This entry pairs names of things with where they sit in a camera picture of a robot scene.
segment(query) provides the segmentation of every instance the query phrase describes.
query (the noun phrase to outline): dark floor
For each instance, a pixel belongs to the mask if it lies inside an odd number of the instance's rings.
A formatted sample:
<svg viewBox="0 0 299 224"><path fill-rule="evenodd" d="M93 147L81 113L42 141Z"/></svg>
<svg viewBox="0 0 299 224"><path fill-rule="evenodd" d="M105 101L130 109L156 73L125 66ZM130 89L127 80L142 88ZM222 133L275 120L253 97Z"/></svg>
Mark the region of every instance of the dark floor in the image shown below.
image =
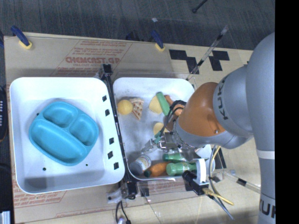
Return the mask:
<svg viewBox="0 0 299 224"><path fill-rule="evenodd" d="M155 29L164 43L210 46L228 25L229 35L218 47L250 49L275 31L275 0L0 0L0 29L122 39L135 30L148 40ZM0 51L0 85L5 60ZM0 143L0 164L10 165L8 138ZM9 209L11 183L0 169L0 212Z"/></svg>

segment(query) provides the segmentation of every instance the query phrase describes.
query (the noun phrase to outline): blue plate compartment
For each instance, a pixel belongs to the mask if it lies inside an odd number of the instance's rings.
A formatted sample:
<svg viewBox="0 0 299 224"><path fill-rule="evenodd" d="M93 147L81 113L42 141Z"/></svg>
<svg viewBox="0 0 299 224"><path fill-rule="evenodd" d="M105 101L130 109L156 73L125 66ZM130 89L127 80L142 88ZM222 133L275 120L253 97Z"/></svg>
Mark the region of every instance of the blue plate compartment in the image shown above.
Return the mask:
<svg viewBox="0 0 299 224"><path fill-rule="evenodd" d="M39 151L68 166L80 163L98 136L99 127L90 116L60 101L45 107L29 128L29 139Z"/></svg>

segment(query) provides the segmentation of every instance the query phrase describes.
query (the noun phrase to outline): green bottle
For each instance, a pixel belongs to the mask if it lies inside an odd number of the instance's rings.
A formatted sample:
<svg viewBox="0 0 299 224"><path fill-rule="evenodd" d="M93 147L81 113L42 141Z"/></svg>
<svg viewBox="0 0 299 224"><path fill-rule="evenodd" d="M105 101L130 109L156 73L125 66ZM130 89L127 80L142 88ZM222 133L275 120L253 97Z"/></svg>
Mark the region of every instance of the green bottle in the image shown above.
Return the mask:
<svg viewBox="0 0 299 224"><path fill-rule="evenodd" d="M196 163L178 162L169 163L166 166L166 172L169 176L182 175L187 170L196 171Z"/></svg>
<svg viewBox="0 0 299 224"><path fill-rule="evenodd" d="M170 161L170 162L186 162L186 159L181 155L181 153L175 153L175 154L163 154L162 157L163 161Z"/></svg>

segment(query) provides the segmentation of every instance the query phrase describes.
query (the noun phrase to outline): white plastic tray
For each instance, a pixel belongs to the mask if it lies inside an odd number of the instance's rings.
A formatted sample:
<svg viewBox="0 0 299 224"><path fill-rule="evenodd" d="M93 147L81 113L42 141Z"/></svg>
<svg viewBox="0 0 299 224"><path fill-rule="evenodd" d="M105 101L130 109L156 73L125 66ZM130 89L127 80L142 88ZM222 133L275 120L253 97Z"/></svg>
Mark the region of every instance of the white plastic tray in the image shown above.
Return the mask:
<svg viewBox="0 0 299 224"><path fill-rule="evenodd" d="M54 101L76 106L99 126L99 137L88 156L65 166L43 155L29 140L30 124ZM31 194L119 182L125 173L110 98L95 78L22 77L10 85L16 180Z"/></svg>
<svg viewBox="0 0 299 224"><path fill-rule="evenodd" d="M188 101L194 93L193 86L186 80L178 78L136 78L122 77L113 84L116 104L122 99L141 98L144 100L142 117L140 120L133 114L119 114L121 135L124 143L128 164L141 155L144 145L154 138L153 127L157 122L163 122L164 114L156 114L149 109L151 99L158 93L170 95L173 101ZM162 162L163 151L160 149L147 154L152 164ZM148 181L153 178L134 176L138 180ZM169 176L155 177L154 179L167 179Z"/></svg>

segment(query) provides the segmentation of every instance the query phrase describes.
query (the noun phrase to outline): table surface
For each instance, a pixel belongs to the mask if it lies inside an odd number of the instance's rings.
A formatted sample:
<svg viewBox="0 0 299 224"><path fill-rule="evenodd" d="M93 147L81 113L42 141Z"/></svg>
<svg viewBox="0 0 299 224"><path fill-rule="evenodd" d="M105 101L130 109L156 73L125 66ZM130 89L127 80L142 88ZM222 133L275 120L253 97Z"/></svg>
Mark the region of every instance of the table surface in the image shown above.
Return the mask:
<svg viewBox="0 0 299 224"><path fill-rule="evenodd" d="M103 62L112 64L113 80L129 74L186 78L190 69L188 65L198 63L208 49L165 44L165 50L161 52L150 42L25 34L33 43L32 50L25 50L18 45L16 37L5 37L7 88L18 77L92 77ZM199 74L194 75L189 82L195 89L205 82L219 82L228 73L246 65L251 54L249 50L215 48L201 66ZM101 60L83 69L75 66L80 63L72 62L78 57L101 57ZM9 128L12 129L11 117L9 122ZM117 190L117 184L38 195L23 192L16 182L11 133L16 223L116 223L116 204L108 203L106 194ZM216 183L216 188L222 196L234 202L234 206L227 204L226 207L238 223L256 223L261 180L255 142L252 139L239 148L221 150L226 167L219 173L222 180ZM239 179L245 180L247 185L240 185ZM221 207L207 196L186 192L182 180L152 181L148 185L148 197L138 195L135 200L123 200L125 212L132 223L232 222Z"/></svg>

